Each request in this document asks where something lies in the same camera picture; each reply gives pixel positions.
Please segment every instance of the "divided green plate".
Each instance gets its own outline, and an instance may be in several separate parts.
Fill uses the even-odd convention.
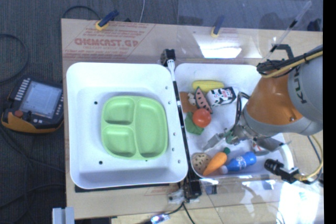
[[[101,139],[115,157],[153,159],[168,144],[167,119],[163,106],[152,98],[116,96],[103,107]]]

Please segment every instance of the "tomato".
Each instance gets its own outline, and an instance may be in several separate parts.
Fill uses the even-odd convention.
[[[205,128],[210,124],[211,114],[206,109],[197,109],[193,114],[193,123],[198,127]]]

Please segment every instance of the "orange carrot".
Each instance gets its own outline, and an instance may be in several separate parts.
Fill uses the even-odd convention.
[[[217,152],[209,162],[208,166],[205,168],[203,176],[211,174],[212,172],[220,168],[222,165],[224,165],[227,160],[227,154],[229,153],[230,149],[228,147],[224,148],[224,150],[221,152]]]

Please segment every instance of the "gray carpet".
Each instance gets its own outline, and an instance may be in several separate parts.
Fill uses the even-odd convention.
[[[22,72],[0,84],[0,107],[24,74],[61,81],[60,19],[70,7],[87,6],[100,17],[117,9],[116,20],[120,21],[139,22],[141,18],[143,23],[206,26],[221,13],[227,18],[225,27],[285,30],[307,1],[312,5],[296,30],[322,30],[323,0],[145,0],[142,18],[143,0],[0,0],[0,33],[19,38],[29,51],[29,62]],[[97,16],[86,8],[74,8],[65,18]],[[21,43],[0,36],[0,81],[14,74],[23,61]],[[62,128],[35,137],[8,130],[1,133],[0,223],[48,224],[52,208],[66,206],[64,174],[55,169],[64,169],[63,133]]]

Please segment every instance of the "wooden table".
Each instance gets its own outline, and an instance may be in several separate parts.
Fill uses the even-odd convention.
[[[150,217],[178,207],[170,204],[169,193],[178,190],[168,186],[135,187],[100,191],[75,191],[69,171],[69,131],[67,114],[66,71],[76,62],[157,63],[164,49],[174,49],[176,64],[181,62],[216,62],[256,65],[266,55],[274,38],[282,31],[258,29],[221,29],[222,40],[239,44],[242,52],[235,59],[207,59],[195,42],[195,33],[204,29],[177,25],[110,22],[106,30],[95,30],[95,21],[62,19],[62,56],[65,94],[65,149],[67,206],[74,207],[76,219],[117,217],[112,223],[141,223]],[[298,56],[323,43],[322,32],[291,31],[284,40]],[[317,157],[308,140],[298,134],[284,134],[291,141],[294,164],[302,173],[318,166]],[[323,132],[316,134],[323,142]],[[186,204],[191,217],[201,223],[302,222],[323,220],[323,187],[318,183],[304,185],[284,183],[271,175],[259,179],[226,179],[217,186],[216,194],[207,194],[205,186],[199,199]],[[171,215],[173,223],[189,223],[184,210]]]

